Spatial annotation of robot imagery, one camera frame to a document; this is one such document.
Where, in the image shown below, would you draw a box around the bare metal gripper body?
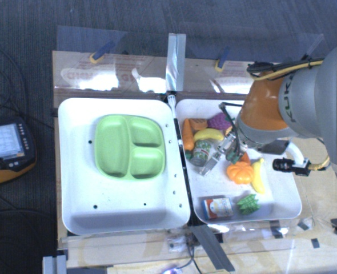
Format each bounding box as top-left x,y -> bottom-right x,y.
224,133 -> 248,163

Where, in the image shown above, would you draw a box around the small can green red label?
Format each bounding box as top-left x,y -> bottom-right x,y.
189,139 -> 212,167

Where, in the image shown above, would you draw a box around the yellow banana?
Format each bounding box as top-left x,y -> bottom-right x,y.
193,128 -> 225,143
250,158 -> 266,195

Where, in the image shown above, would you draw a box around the orange pumpkin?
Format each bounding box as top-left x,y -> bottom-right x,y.
226,161 -> 256,186

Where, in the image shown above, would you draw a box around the purple grapes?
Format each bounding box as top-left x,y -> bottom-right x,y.
207,112 -> 233,131

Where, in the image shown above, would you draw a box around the white plastic tray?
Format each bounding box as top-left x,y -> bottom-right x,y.
175,98 -> 303,225
57,97 -> 192,236

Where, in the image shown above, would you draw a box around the orange carrot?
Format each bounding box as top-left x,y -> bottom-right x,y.
182,118 -> 195,160

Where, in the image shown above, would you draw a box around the white blue orange carton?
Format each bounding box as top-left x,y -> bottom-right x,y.
200,196 -> 235,221

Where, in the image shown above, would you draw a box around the green pea pods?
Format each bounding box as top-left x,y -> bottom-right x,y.
236,193 -> 262,215

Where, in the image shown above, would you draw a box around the green divided plate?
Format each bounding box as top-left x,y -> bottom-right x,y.
94,114 -> 167,181

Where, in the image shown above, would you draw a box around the black cylinder on white bracket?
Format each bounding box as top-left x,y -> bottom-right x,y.
272,141 -> 312,178

